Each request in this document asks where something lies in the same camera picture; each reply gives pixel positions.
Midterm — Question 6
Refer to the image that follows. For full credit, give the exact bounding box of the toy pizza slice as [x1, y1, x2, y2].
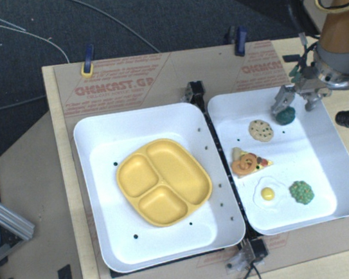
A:
[228, 141, 276, 180]

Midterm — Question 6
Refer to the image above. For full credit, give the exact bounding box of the green peas toy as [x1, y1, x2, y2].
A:
[287, 178, 317, 207]

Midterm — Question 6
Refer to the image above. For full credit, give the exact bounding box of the beige chocolate chip biscuit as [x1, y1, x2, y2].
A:
[246, 116, 275, 145]

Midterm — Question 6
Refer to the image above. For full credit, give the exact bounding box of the dark green broccoli toy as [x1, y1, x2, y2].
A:
[274, 105, 298, 127]

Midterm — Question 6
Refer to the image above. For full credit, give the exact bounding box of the white plastic tray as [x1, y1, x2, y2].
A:
[205, 75, 349, 243]
[70, 95, 251, 278]

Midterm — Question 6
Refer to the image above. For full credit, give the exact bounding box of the yellow divided plate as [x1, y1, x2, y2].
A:
[111, 132, 218, 234]

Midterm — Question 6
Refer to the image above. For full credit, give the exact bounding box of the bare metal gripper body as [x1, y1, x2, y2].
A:
[292, 66, 349, 102]

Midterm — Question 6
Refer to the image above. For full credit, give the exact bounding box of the thin black rod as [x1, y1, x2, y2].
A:
[196, 93, 254, 246]

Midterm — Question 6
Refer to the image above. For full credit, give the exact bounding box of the white fried egg toy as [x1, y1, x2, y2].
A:
[249, 174, 286, 214]

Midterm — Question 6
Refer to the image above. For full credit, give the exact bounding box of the orange toy pretzel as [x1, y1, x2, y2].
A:
[230, 152, 260, 177]

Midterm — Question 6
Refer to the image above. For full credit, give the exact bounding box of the brown cardboard board red print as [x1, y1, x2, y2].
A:
[53, 24, 349, 279]

